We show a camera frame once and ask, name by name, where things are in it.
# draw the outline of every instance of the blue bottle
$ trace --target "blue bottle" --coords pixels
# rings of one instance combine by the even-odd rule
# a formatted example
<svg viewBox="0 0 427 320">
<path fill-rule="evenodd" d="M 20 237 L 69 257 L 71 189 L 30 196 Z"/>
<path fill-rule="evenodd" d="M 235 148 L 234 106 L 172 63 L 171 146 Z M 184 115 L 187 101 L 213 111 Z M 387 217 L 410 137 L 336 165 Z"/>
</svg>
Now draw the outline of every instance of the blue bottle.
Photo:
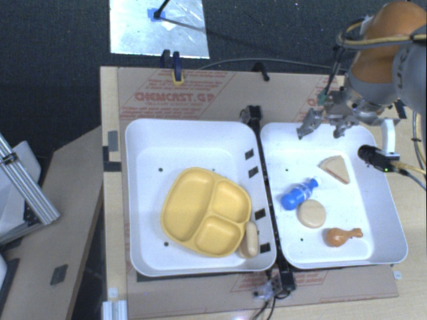
<svg viewBox="0 0 427 320">
<path fill-rule="evenodd" d="M 314 187 L 319 186 L 319 179 L 312 178 L 308 183 L 301 183 L 295 186 L 289 193 L 286 193 L 281 199 L 280 203 L 285 210 L 294 210 L 306 199 L 310 198 L 313 193 Z"/>
</svg>

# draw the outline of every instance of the beige toy food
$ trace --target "beige toy food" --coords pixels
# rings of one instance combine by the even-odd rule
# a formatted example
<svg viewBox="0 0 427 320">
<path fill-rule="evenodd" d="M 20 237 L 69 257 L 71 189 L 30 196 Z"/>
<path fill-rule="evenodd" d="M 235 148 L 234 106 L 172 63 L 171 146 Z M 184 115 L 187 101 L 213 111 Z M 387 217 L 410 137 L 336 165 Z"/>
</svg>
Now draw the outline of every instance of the beige toy food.
<svg viewBox="0 0 427 320">
<path fill-rule="evenodd" d="M 250 259 L 258 255 L 258 229 L 254 222 L 247 222 L 245 235 L 240 243 L 238 253 L 245 259 Z"/>
<path fill-rule="evenodd" d="M 341 230 L 337 227 L 330 229 L 326 234 L 326 241 L 333 247 L 340 247 L 351 237 L 363 237 L 360 228 L 352 229 L 351 231 Z"/>
<path fill-rule="evenodd" d="M 316 229 L 321 227 L 326 220 L 325 208 L 316 200 L 308 199 L 297 209 L 298 220 L 306 227 Z"/>
<path fill-rule="evenodd" d="M 341 155 L 336 155 L 323 160 L 319 167 L 337 180 L 341 181 L 343 184 L 348 184 L 350 182 L 346 163 Z"/>
</svg>

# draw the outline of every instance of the yellow plate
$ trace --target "yellow plate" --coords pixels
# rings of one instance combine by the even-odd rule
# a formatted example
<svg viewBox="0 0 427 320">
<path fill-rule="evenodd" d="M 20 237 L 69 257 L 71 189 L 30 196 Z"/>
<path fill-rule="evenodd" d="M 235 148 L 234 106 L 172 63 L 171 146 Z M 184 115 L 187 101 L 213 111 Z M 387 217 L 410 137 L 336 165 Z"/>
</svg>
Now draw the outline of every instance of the yellow plate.
<svg viewBox="0 0 427 320">
<path fill-rule="evenodd" d="M 182 171 L 161 210 L 161 227 L 174 241 L 198 253 L 233 253 L 251 215 L 251 199 L 233 181 L 207 169 Z"/>
</svg>

